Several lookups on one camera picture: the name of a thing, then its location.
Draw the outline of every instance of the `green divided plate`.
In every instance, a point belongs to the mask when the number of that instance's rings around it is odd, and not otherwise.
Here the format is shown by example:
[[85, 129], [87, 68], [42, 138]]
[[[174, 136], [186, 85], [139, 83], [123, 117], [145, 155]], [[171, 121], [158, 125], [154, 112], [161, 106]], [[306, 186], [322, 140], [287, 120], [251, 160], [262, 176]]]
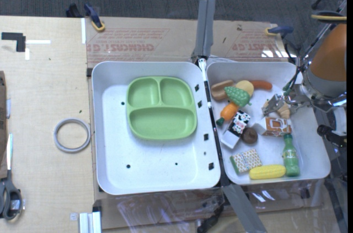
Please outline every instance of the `green divided plate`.
[[196, 106], [186, 82], [175, 77], [140, 77], [127, 88], [127, 120], [142, 139], [171, 140], [191, 135]]

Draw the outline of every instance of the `white ring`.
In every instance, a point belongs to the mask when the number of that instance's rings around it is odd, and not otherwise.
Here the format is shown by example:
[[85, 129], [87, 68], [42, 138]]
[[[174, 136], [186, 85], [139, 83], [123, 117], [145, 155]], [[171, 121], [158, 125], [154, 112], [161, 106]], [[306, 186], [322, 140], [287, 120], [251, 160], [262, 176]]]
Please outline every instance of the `white ring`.
[[[57, 133], [59, 131], [59, 129], [66, 123], [78, 123], [80, 124], [85, 130], [86, 130], [86, 133], [87, 133], [87, 139], [86, 141], [80, 146], [80, 147], [77, 147], [77, 148], [68, 148], [68, 147], [65, 147], [63, 146], [62, 144], [60, 144], [60, 142], [58, 141], [57, 139]], [[56, 144], [56, 146], [59, 148], [59, 150], [62, 150], [64, 152], [67, 152], [67, 153], [77, 153], [78, 151], [81, 151], [83, 150], [85, 147], [87, 147], [87, 145], [89, 144], [89, 141], [90, 141], [90, 128], [88, 126], [88, 124], [86, 124], [84, 121], [80, 120], [79, 118], [66, 118], [62, 121], [60, 121], [55, 129], [54, 129], [54, 142]]]

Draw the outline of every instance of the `green bottle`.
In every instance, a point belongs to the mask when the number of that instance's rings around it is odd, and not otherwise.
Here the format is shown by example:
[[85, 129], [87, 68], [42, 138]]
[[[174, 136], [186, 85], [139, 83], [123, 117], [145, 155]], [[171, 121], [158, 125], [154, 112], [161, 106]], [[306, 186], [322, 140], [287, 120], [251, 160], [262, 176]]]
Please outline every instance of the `green bottle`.
[[286, 176], [298, 176], [300, 174], [299, 160], [297, 150], [293, 146], [292, 134], [285, 134], [285, 148], [283, 149], [282, 157], [286, 167]]

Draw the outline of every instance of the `brown round toy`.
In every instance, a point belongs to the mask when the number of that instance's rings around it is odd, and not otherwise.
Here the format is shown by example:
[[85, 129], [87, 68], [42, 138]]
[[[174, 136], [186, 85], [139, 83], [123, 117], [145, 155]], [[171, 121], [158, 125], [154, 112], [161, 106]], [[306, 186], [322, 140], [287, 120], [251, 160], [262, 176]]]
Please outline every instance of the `brown round toy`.
[[258, 133], [254, 128], [245, 127], [240, 138], [244, 143], [254, 144], [258, 140]]

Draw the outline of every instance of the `transparent plastic sheet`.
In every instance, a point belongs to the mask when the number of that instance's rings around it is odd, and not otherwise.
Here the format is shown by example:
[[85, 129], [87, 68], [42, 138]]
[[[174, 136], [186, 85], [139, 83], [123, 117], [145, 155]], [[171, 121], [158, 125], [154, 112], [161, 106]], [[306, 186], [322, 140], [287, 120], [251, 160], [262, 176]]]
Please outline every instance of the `transparent plastic sheet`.
[[[192, 61], [197, 21], [138, 19], [137, 25], [136, 19], [104, 17], [102, 20], [107, 31], [103, 35], [94, 31], [88, 18], [85, 20], [88, 69], [104, 61]], [[271, 37], [270, 43], [262, 42], [263, 39], [269, 40], [267, 36], [263, 36], [263, 30], [268, 26], [266, 23], [244, 25], [242, 22], [235, 22], [230, 27], [225, 26], [226, 29], [224, 25], [220, 24], [219, 27], [215, 25], [215, 42], [208, 64], [218, 61], [287, 61], [287, 54], [278, 36]], [[243, 33], [243, 29], [247, 26], [255, 28], [255, 33], [236, 34], [232, 38], [229, 36], [235, 30]], [[124, 34], [126, 36], [123, 43], [117, 42], [121, 41]], [[227, 47], [220, 45], [227, 39], [232, 39]], [[346, 232], [344, 181], [327, 178], [250, 185], [243, 186], [243, 189], [268, 232], [278, 232], [284, 227], [287, 232], [304, 232], [308, 231], [308, 228], [313, 232]], [[211, 195], [208, 191], [210, 189], [197, 190], [199, 194], [186, 190], [128, 196], [107, 194], [103, 197], [98, 193], [95, 197], [95, 206], [101, 207], [102, 212], [105, 212], [102, 215], [102, 226], [107, 232], [116, 230], [120, 232], [124, 229], [126, 232], [197, 232], [197, 227], [214, 216], [215, 210], [222, 204], [220, 218], [210, 226], [208, 232], [234, 232], [234, 230], [245, 232], [242, 223], [234, 214], [234, 209], [224, 197], [222, 189], [214, 187]], [[178, 210], [172, 207], [173, 203], [178, 203]], [[339, 215], [336, 214], [338, 208], [341, 210]]]

